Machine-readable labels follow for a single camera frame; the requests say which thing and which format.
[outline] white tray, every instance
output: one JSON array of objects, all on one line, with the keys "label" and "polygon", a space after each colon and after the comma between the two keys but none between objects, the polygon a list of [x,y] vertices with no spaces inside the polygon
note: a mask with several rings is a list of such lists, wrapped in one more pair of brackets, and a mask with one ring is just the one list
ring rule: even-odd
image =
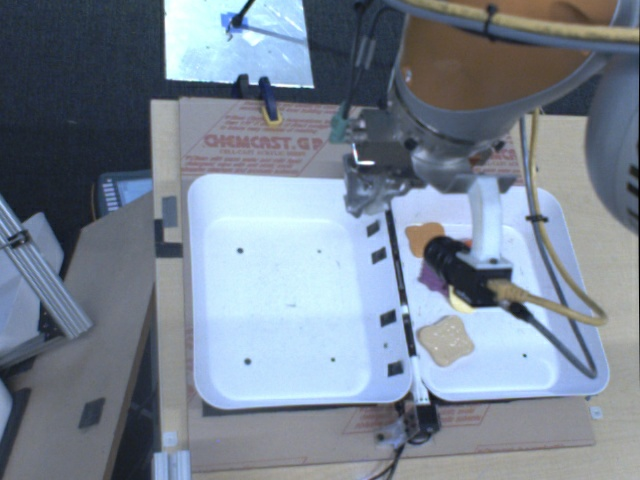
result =
[{"label": "white tray", "polygon": [[194,378],[209,404],[388,403],[408,391],[384,216],[353,218],[343,193],[340,180],[216,174],[189,189]]},{"label": "white tray", "polygon": [[[547,230],[559,256],[574,279],[583,286],[560,205],[544,190],[540,191],[540,204],[542,213],[549,218]],[[588,379],[529,324],[516,320],[498,307],[479,309],[473,314],[459,313],[451,308],[442,294],[430,291],[418,281],[422,261],[409,250],[406,227],[439,222],[447,235],[457,239],[471,238],[471,215],[466,195],[442,195],[431,188],[416,190],[394,199],[392,208],[414,331],[445,316],[457,315],[462,318],[475,344],[470,355],[450,366],[441,367],[417,343],[420,374],[433,394],[450,401],[469,401],[593,395],[606,387],[609,369],[595,327],[578,324],[598,369],[598,376]],[[525,219],[529,211],[524,189],[511,188],[502,196],[502,208],[502,254],[514,265],[513,281],[531,293],[557,300],[538,254],[531,224]],[[590,314],[584,303],[562,279],[560,281],[569,305]],[[528,307],[543,325],[585,362],[565,317],[534,305]]]}]

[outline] silver panel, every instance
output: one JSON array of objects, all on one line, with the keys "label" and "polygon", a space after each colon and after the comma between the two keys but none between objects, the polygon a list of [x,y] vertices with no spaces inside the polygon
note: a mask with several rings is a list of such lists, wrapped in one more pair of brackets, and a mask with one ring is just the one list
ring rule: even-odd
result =
[{"label": "silver panel", "polygon": [[256,0],[246,25],[226,33],[224,15],[247,0],[164,0],[165,61],[169,80],[232,83],[247,73],[251,84],[313,88],[302,0]]}]

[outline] wooden table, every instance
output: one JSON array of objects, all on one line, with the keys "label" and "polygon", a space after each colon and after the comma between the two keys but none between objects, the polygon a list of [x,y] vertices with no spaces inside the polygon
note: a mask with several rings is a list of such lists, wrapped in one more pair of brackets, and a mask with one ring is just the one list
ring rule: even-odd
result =
[{"label": "wooden table", "polygon": [[[162,200],[179,194],[180,166],[176,102],[154,102],[152,133],[156,219]],[[638,238],[618,224],[598,201],[584,159],[586,119],[541,118],[540,186],[562,205],[584,282],[608,310],[601,337],[610,364],[608,388],[591,401],[603,418],[593,422],[595,447],[402,460],[395,479],[600,479],[637,478],[640,471],[640,384],[638,337]],[[181,241],[180,223],[165,230],[166,241]],[[184,385],[184,316],[181,269],[157,264],[157,281],[168,283],[170,300],[158,300],[161,430],[165,451],[188,448]],[[364,462],[194,474],[195,480],[363,479],[383,464]]]}]

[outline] dark floor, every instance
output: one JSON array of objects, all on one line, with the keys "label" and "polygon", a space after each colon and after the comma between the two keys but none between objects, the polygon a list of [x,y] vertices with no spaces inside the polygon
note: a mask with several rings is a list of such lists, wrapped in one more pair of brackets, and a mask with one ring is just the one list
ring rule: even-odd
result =
[{"label": "dark floor", "polygon": [[[316,88],[277,89],[276,96],[338,103],[353,0],[303,1]],[[375,104],[384,91],[400,26],[393,14],[382,20],[376,61],[356,103]],[[229,95],[228,86],[165,80],[163,45],[163,0],[0,0],[0,193],[20,218],[44,211],[67,256],[90,222],[98,176],[150,167],[151,99]],[[585,114],[593,87],[547,112]],[[148,478],[152,389],[145,368],[119,480]]]}]

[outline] gray cable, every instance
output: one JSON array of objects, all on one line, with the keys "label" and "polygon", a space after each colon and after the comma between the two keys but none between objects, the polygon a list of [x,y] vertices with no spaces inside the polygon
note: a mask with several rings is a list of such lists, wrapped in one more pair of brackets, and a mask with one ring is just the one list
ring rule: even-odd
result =
[{"label": "gray cable", "polygon": [[[529,147],[527,144],[527,125],[524,117],[520,118],[520,143],[522,148],[522,165],[524,171],[524,182],[525,188],[527,192],[527,202],[529,204],[529,213],[531,215],[535,214],[535,207],[533,204],[533,187],[531,186],[531,173],[527,166],[529,165]],[[560,282],[558,281],[558,277],[556,276],[555,270],[551,265],[551,260],[549,259],[549,255],[547,254],[547,249],[542,240],[542,235],[540,234],[540,223],[535,219],[531,220],[531,225],[533,227],[533,234],[535,236],[536,245],[538,246],[538,251],[540,252],[540,256],[542,258],[542,262],[544,263],[545,269],[549,275],[549,279],[551,279],[551,283],[553,284],[553,288],[558,296],[558,300],[564,306],[568,306],[567,299],[564,296],[564,292],[562,291],[562,287],[560,286]],[[543,334],[557,349],[558,351],[567,358],[567,360],[575,366],[581,373],[589,377],[590,379],[595,379],[598,376],[598,369],[593,360],[593,356],[591,355],[591,351],[589,347],[587,347],[586,342],[584,341],[584,336],[580,332],[580,328],[578,327],[578,323],[575,320],[568,318],[569,325],[571,325],[571,330],[580,345],[580,349],[584,354],[585,359],[587,360],[588,368],[582,364],[582,362],[574,356],[567,347],[565,347],[555,336],[553,336],[548,329],[546,329],[540,322],[537,320],[533,320],[529,323],[533,325],[541,334]]]},{"label": "gray cable", "polygon": [[[403,2],[402,0],[382,0],[385,4],[399,11],[416,16],[418,18],[437,21],[452,27],[462,28],[471,32],[484,34],[485,23],[469,18],[449,16],[428,9],[422,9]],[[588,41],[584,39],[571,39],[556,36],[547,36],[533,32],[524,32],[508,27],[491,24],[491,36],[496,39],[511,42],[526,43],[537,46],[548,46],[552,48],[566,48],[572,50],[586,50],[600,53],[612,53],[622,55],[640,55],[640,47],[637,44],[615,43],[605,41]]]}]

